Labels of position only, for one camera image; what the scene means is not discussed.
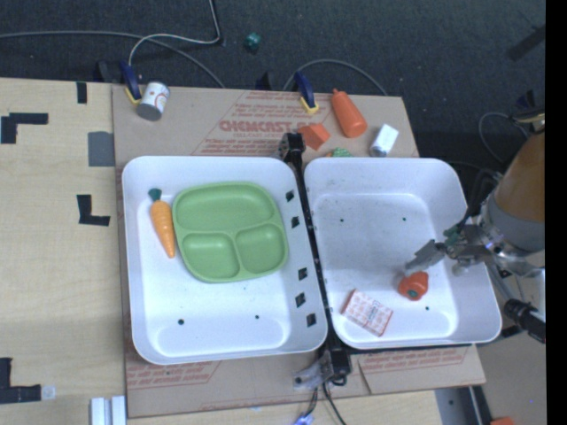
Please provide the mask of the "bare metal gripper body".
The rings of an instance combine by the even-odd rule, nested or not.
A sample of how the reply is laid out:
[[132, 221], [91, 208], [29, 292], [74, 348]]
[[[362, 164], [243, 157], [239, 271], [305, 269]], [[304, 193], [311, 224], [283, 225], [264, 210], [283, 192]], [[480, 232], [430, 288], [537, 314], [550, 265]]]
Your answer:
[[445, 231], [446, 254], [461, 267], [485, 264], [500, 276], [536, 277], [545, 265], [536, 254], [513, 243], [496, 227], [485, 224], [456, 224]]

